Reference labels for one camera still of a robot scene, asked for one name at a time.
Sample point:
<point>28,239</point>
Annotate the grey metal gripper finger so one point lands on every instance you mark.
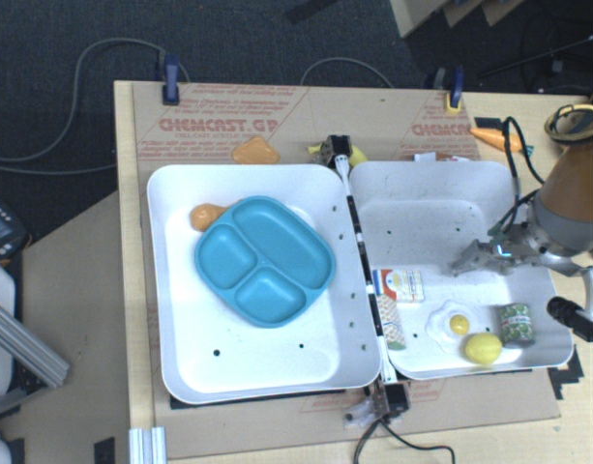
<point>472,258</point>
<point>506,266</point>

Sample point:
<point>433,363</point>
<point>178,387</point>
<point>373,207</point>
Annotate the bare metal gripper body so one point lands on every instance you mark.
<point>523,247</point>

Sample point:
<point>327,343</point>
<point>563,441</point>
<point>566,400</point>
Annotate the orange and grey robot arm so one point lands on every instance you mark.
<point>567,186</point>

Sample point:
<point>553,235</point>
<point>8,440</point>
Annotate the green patterned can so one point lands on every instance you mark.
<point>516,324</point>

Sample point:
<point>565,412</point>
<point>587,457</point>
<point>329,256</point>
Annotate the white plastic tray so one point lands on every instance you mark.
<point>257,360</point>
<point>422,211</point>

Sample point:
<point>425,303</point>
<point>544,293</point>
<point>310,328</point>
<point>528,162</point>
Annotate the white fried egg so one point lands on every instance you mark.
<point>441,324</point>

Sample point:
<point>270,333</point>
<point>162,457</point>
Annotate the red and white carton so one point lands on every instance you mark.
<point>397,284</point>

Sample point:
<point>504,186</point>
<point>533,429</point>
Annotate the yellow lemon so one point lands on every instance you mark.
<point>483,348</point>

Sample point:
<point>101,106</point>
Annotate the white and red packet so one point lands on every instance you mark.
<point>453,158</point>

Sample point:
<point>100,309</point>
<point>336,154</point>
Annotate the orange carrot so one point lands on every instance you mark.
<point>492,138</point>

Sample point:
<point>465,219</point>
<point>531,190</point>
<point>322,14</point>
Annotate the thin black and white rod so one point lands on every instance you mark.
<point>360,240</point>

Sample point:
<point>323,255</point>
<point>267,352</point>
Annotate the yellow banana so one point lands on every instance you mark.
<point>359,155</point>

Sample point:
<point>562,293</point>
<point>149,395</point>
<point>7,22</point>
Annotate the blue divided plate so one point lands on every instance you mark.
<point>264,261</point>

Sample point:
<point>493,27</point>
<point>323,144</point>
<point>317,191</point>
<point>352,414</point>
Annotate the brown cardboard board red print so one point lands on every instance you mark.
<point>296,114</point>

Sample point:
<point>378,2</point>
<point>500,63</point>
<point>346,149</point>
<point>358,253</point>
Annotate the orange flat toy slice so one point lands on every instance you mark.
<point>255,153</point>

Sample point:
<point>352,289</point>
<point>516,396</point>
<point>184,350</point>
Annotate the orange rounded toy food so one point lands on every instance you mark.
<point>203,216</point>

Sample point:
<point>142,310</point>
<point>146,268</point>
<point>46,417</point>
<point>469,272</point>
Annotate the black cylinder on white bracket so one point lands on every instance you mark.
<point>569,313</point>

